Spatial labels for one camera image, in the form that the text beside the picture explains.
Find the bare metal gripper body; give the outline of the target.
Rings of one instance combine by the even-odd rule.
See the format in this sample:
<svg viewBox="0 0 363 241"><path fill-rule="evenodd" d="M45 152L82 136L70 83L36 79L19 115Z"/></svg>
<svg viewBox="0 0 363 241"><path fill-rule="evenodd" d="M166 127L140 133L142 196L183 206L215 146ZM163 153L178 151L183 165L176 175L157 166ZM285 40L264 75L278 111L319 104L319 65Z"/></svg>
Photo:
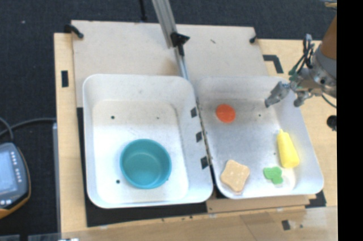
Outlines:
<svg viewBox="0 0 363 241"><path fill-rule="evenodd" d="M322 96L326 94L336 98L336 78L322 68L307 68L289 72L290 87L297 95Z"/></svg>

